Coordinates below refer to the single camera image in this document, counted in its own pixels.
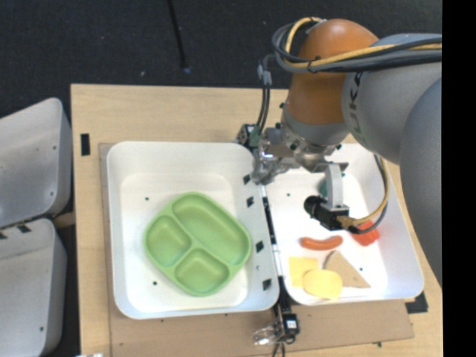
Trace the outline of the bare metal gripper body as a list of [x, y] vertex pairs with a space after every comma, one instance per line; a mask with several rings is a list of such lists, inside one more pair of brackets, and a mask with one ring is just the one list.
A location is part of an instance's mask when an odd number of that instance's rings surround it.
[[330, 162], [326, 157], [339, 145], [339, 133], [332, 127], [319, 126], [303, 134], [290, 126], [265, 129], [259, 139], [259, 160], [283, 160], [287, 171], [302, 167], [311, 173], [322, 173]]

